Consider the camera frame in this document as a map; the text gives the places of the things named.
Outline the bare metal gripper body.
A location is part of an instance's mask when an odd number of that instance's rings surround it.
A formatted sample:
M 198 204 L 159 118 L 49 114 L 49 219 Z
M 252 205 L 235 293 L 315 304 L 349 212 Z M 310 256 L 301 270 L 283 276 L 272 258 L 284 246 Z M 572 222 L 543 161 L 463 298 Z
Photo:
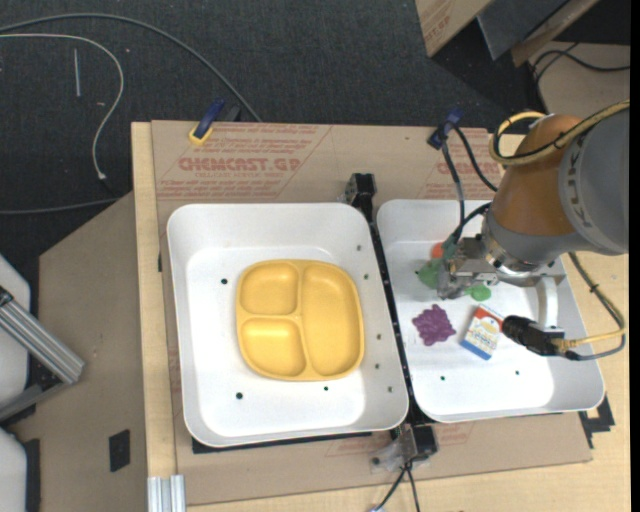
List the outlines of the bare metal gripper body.
M 498 283 L 533 287 L 546 278 L 555 284 L 566 278 L 559 260 L 540 265 L 519 260 L 490 236 L 462 238 L 446 257 L 447 289 L 468 289 L 480 284 L 491 287 Z

